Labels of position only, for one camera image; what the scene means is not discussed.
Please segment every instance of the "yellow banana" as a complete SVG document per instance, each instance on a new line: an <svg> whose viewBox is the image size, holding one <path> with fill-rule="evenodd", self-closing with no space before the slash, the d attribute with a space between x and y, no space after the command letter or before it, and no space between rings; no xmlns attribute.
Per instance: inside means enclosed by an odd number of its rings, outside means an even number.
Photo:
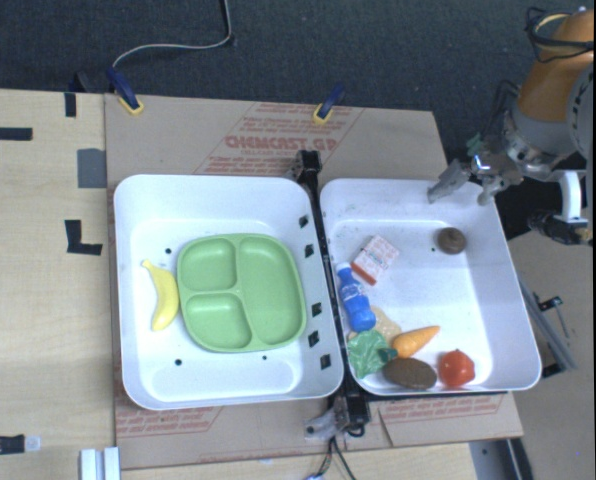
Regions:
<svg viewBox="0 0 596 480"><path fill-rule="evenodd" d="M151 280L154 282L158 302L156 311L151 320L151 329L161 331L167 327L178 313L180 296L178 295L178 284L174 275L164 268L156 267L149 260L144 260L141 265L149 270Z"/></svg>

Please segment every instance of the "tomato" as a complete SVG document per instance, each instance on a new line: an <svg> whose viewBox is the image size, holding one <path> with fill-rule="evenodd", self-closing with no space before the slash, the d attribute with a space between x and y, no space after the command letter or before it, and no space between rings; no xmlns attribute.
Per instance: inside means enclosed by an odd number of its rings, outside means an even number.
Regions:
<svg viewBox="0 0 596 480"><path fill-rule="evenodd" d="M464 352L456 349L440 358L438 377L445 386L457 388L476 377L474 362Z"/></svg>

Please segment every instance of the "plastic bottle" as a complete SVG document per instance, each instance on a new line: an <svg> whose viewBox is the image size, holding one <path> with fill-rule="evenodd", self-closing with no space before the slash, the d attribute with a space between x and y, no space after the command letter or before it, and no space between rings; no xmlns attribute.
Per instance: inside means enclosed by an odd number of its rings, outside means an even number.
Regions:
<svg viewBox="0 0 596 480"><path fill-rule="evenodd" d="M355 332L368 331L376 325L376 315L371 310L369 298L363 285L351 273L349 263L340 263L336 267L340 278L339 293L342 304L349 315L349 325Z"/></svg>

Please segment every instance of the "floor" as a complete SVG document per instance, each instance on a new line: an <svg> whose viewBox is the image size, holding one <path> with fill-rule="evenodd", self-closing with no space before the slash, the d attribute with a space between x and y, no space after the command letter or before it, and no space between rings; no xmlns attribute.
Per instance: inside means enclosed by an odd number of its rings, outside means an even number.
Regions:
<svg viewBox="0 0 596 480"><path fill-rule="evenodd" d="M557 309L541 315L575 364L515 394L525 431L520 443L528 468L523 470L518 463L513 471L505 467L508 457L500 458L500 452L506 451L504 443L474 443L472 454L479 478L596 478L593 248L561 245L537 233L514 238L509 248L519 276L540 302L556 296L562 300ZM556 363L555 356L540 329L535 326L536 341L543 366L550 367Z"/></svg>

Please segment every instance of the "eraser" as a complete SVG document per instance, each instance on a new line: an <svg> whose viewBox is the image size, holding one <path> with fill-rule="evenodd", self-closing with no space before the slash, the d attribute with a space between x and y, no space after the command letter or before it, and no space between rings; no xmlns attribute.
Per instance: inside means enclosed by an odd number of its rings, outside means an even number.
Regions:
<svg viewBox="0 0 596 480"><path fill-rule="evenodd" d="M375 235L351 262L351 268L373 286L399 254L400 251L385 238Z"/></svg>

